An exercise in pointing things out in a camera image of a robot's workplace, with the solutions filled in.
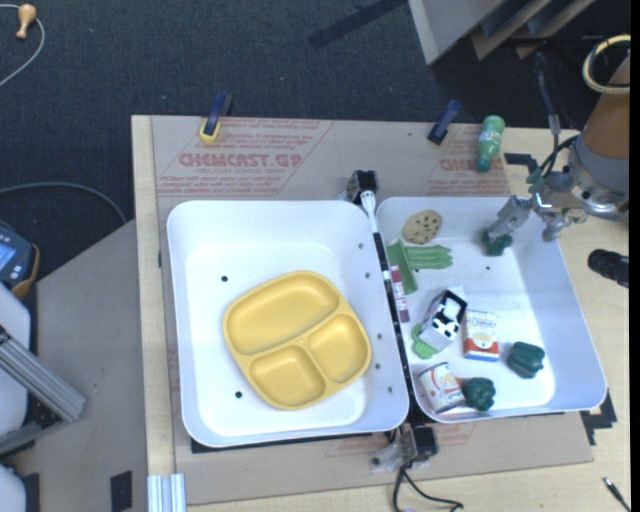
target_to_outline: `soda bottle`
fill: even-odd
[[[478,137],[478,172],[489,172],[491,159],[500,151],[504,119],[500,116],[487,116],[482,121],[482,132]]]

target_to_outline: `wooden table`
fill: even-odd
[[[424,124],[428,133],[430,124]],[[159,233],[155,195],[152,118],[132,119],[136,223],[140,274],[144,361],[147,462],[150,475],[176,472],[168,381],[162,277],[158,267]],[[550,150],[547,130],[508,128],[503,152],[530,153],[542,161]],[[522,167],[506,166],[513,193],[526,195]],[[628,289],[588,269],[595,248],[629,253],[629,226],[590,218],[563,231],[560,246],[576,295],[601,359],[617,414],[613,428],[596,432],[594,462],[423,482],[425,492],[461,501],[465,510],[623,510],[603,483],[609,477],[630,503],[630,384]],[[239,482],[250,485],[250,482]],[[259,500],[189,507],[197,511],[391,510],[391,486],[298,494]],[[408,485],[400,492],[402,508],[436,510]]]

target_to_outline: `blue clamp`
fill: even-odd
[[[200,127],[200,140],[205,144],[211,144],[220,132],[219,120],[226,115],[231,108],[231,94],[219,91],[213,101],[209,117],[202,122]]]
[[[427,139],[440,145],[445,135],[447,135],[447,126],[449,126],[449,123],[458,115],[461,108],[462,104],[459,101],[451,100],[447,105],[447,109],[440,114],[438,122],[433,126],[429,135],[427,135]]]

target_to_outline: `yellow plate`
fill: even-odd
[[[320,274],[292,272],[236,299],[224,337],[264,400],[296,410],[333,395],[371,361],[369,338],[342,294]]]

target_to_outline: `cookie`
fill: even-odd
[[[442,217],[433,210],[424,210],[409,217],[402,229],[402,235],[408,242],[425,244],[440,231]]]

